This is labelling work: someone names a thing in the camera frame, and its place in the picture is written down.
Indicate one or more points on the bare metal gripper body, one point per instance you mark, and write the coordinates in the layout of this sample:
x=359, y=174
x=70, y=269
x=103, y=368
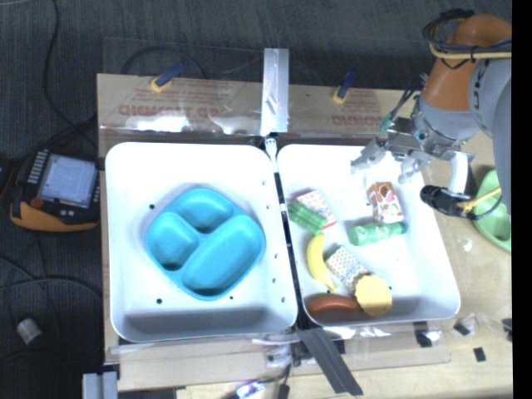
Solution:
x=420, y=144

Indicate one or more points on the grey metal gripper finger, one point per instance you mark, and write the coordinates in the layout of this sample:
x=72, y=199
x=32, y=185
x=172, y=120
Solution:
x=411, y=170
x=367, y=156

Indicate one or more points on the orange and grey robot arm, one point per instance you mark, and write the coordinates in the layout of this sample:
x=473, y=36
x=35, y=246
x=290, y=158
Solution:
x=490, y=98

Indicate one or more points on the brown and white carton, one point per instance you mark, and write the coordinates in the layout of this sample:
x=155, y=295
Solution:
x=386, y=202

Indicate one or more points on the pink and white packet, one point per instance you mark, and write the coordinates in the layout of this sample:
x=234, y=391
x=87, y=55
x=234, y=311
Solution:
x=320, y=204

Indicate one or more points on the green plastic bottle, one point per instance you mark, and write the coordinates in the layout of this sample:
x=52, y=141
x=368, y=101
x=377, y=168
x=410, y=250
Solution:
x=370, y=234

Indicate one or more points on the green toy vegetable bundle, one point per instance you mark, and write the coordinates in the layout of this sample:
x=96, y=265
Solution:
x=305, y=218

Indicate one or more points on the green divided plate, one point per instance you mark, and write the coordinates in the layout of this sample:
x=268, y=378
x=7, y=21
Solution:
x=494, y=223

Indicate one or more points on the white plastic tray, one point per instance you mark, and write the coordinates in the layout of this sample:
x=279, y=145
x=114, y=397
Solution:
x=420, y=272
x=137, y=264

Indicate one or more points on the white dotted snack packet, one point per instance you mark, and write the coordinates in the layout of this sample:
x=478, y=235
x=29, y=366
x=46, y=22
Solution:
x=345, y=266

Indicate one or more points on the yellow banana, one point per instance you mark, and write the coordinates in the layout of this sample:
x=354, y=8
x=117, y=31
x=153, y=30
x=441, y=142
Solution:
x=316, y=260

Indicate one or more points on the brown cardboard board red print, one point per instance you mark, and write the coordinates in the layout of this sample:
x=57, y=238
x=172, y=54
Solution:
x=478, y=306

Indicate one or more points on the brown sausage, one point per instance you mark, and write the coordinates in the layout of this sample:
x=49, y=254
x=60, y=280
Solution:
x=332, y=305

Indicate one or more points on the blue divided plate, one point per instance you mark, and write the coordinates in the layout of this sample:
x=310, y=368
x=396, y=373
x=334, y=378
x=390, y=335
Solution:
x=208, y=247

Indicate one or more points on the small grey metal can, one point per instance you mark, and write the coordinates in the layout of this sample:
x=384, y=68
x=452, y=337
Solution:
x=30, y=331

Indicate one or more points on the black cylinder on white bracket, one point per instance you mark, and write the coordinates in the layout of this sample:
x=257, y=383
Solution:
x=444, y=200

